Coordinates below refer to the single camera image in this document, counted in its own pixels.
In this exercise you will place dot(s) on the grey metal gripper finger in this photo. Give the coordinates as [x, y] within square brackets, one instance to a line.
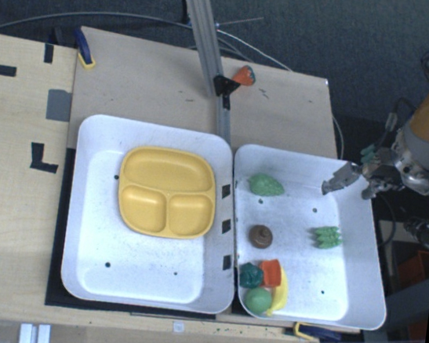
[371, 191]
[342, 178]

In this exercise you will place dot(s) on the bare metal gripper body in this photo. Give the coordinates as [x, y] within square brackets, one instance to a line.
[386, 173]

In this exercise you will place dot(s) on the green pea pods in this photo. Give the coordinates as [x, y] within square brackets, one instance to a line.
[327, 237]

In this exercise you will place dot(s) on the white plastic tray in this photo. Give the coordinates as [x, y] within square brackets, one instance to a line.
[145, 268]
[304, 266]

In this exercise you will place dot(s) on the brown doughnut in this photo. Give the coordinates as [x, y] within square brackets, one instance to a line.
[260, 236]

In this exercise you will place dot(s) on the orange red toy pepper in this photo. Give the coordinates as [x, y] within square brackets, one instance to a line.
[271, 273]

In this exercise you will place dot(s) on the yellow banana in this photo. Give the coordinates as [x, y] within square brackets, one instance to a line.
[281, 295]

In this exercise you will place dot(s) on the dark green broccoli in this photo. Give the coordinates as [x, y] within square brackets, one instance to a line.
[250, 275]

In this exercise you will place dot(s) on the red toy strawberry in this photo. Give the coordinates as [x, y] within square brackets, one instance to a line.
[243, 76]

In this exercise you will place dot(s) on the green apple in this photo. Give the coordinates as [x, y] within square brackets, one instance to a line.
[258, 300]

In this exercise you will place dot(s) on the yellow divided plate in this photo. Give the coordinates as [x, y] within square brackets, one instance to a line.
[166, 191]

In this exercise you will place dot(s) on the pale wood board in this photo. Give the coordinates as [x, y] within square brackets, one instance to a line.
[151, 86]

